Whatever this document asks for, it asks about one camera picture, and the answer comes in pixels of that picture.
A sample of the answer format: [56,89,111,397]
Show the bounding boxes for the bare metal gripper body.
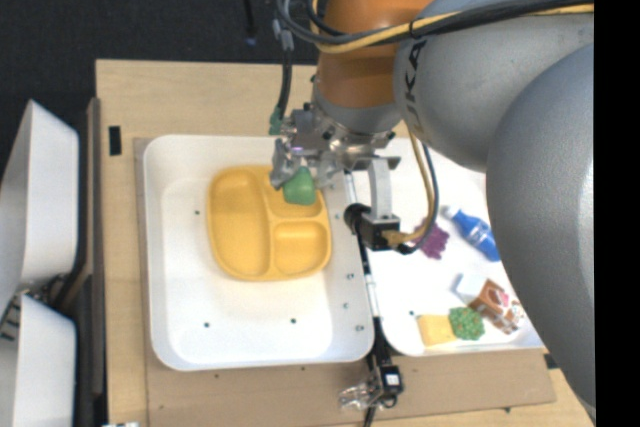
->
[277,106,403,176]

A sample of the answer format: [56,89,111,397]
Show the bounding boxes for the green toy pepper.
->
[282,166,318,207]

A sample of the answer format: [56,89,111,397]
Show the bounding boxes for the yellow divided plate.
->
[205,164,334,283]

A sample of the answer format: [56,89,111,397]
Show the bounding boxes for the thin black and white rod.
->
[343,169,389,369]

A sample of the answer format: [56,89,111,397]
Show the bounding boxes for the purple grapes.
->
[418,218,451,261]

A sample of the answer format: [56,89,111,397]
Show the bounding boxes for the white plastic tray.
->
[344,137,547,359]
[142,133,377,373]

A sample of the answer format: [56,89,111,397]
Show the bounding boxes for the blue bottle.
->
[441,205,503,263]

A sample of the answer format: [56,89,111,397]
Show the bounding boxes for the white cube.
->
[453,272,487,302]

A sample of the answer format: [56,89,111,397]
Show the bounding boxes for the yellow cheese slice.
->
[415,313,459,348]

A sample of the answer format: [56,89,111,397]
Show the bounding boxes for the green broccoli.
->
[448,306,487,343]

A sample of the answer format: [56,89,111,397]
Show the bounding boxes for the brown and pink carton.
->
[468,279,525,335]

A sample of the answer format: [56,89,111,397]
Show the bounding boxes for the black cylinder on white bracket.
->
[342,156,402,252]

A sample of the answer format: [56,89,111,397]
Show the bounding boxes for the black block with wires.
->
[380,364,403,392]

